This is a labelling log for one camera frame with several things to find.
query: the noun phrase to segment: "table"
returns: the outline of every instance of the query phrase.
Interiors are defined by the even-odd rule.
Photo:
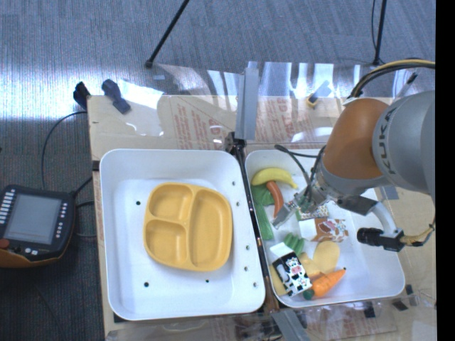
[[[165,67],[167,71],[181,73],[181,67]],[[122,92],[132,106],[128,115],[122,115],[106,96],[91,96],[87,99],[90,125],[90,145],[94,163],[93,185],[97,219],[97,241],[100,257],[100,277],[104,327],[107,340],[148,340],[154,337],[172,337],[176,330],[187,330],[189,337],[200,339],[235,340],[239,324],[243,328],[253,325],[268,325],[267,314],[251,314],[242,317],[214,317],[173,319],[166,321],[122,322],[115,317],[107,299],[104,236],[102,230],[102,198],[100,192],[101,157],[113,148],[196,148],[223,149],[223,140],[235,130],[235,104],[237,97],[226,94],[164,94],[148,92],[147,103],[139,99],[134,85],[123,82]],[[261,96],[258,103],[257,140],[247,146],[247,151],[270,148],[275,142],[286,142],[295,133],[306,134],[305,147],[318,148],[327,139],[327,133],[316,129],[332,127],[341,113],[340,100],[348,86],[339,85],[337,94],[322,99],[317,109],[309,109],[304,100],[294,96]],[[428,196],[407,190],[387,188],[378,197],[387,199],[387,206],[399,227],[406,233],[419,233],[431,221],[434,207]],[[436,239],[430,238],[421,248],[405,248],[399,253],[408,287],[400,297],[392,300],[377,300],[370,308],[356,311],[342,305],[307,310],[307,332],[313,339],[357,336],[357,340],[411,340],[422,337],[436,339]],[[368,311],[374,318],[359,318]],[[352,317],[346,322],[346,316]]]

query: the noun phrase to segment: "gray carpet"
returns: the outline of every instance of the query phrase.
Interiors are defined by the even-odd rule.
[[[41,156],[57,121],[124,79],[153,87],[144,63],[183,0],[0,0],[0,188],[42,188]],[[368,64],[381,0],[191,0],[155,62],[241,73],[248,62]],[[435,60],[436,0],[387,0],[382,62]],[[44,183],[70,192],[91,176],[86,114],[49,137]],[[91,183],[77,203],[92,200]],[[95,214],[79,211],[65,256],[0,269],[0,340],[103,340]]]

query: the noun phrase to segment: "metal post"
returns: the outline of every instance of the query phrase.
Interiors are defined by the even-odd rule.
[[[382,29],[384,27],[384,17],[385,17],[386,5],[387,5],[387,0],[382,0],[381,15],[380,15],[380,20],[379,20],[379,30],[378,30],[378,41],[376,43],[376,54],[375,54],[375,59],[373,61],[373,65],[379,65],[379,63],[380,63],[379,52],[381,50]]]
[[[161,38],[161,40],[159,41],[154,52],[151,54],[151,57],[145,62],[145,66],[147,68],[151,68],[151,66],[154,64],[156,55],[159,53],[164,42],[166,42],[166,39],[168,38],[168,35],[171,33],[172,28],[176,25],[178,19],[180,18],[180,15],[183,13],[183,10],[185,10],[185,7],[188,5],[189,2],[190,2],[190,0],[183,1],[182,5],[180,6],[180,9],[177,11],[176,15],[173,17],[171,24],[169,24],[169,27],[166,29],[166,32],[164,33],[163,38]]]

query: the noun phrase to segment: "control button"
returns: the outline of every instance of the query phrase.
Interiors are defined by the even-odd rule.
[[[0,239],[0,249],[8,249],[9,247],[9,240],[8,239]]]

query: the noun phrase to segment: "gray screen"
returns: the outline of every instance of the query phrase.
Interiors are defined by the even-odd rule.
[[[60,203],[57,198],[18,194],[5,238],[49,245]]]

